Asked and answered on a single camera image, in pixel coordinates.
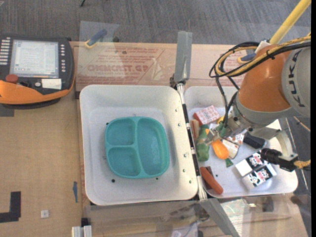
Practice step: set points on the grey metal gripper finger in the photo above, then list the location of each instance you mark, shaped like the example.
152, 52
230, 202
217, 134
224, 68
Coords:
216, 135
209, 137

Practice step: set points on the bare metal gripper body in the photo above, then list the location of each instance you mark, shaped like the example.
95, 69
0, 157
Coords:
235, 125

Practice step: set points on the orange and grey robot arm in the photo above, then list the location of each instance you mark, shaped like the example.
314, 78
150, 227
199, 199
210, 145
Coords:
264, 88

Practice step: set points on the white and red printed packet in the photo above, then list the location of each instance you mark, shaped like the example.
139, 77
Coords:
237, 139

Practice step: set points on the orange carrot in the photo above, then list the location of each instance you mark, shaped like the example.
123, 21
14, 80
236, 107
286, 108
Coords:
220, 150

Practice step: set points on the green bottle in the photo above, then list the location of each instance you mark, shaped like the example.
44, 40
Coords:
203, 152

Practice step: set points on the brown striped toy bread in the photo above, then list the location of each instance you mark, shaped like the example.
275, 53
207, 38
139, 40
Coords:
195, 128

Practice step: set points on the cream pizza slice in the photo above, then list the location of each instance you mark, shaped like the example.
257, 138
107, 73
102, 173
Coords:
232, 148

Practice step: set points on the red and white checkered carton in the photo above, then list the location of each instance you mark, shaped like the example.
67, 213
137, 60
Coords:
207, 114

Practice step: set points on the white cow print carton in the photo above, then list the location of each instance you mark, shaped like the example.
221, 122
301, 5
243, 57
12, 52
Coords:
249, 164
259, 177

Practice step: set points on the red sausage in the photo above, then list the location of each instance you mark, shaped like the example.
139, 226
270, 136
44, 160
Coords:
211, 180

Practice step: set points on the white plastic tray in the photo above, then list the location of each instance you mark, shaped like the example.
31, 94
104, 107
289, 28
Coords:
229, 181
98, 100

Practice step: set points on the green divided plate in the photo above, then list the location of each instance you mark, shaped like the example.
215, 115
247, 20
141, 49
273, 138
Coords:
137, 148

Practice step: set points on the brown cardboard board, red print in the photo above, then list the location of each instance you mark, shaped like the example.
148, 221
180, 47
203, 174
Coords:
123, 65

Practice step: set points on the black cylinder on white bracket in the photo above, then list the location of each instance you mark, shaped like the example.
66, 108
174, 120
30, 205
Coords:
271, 155

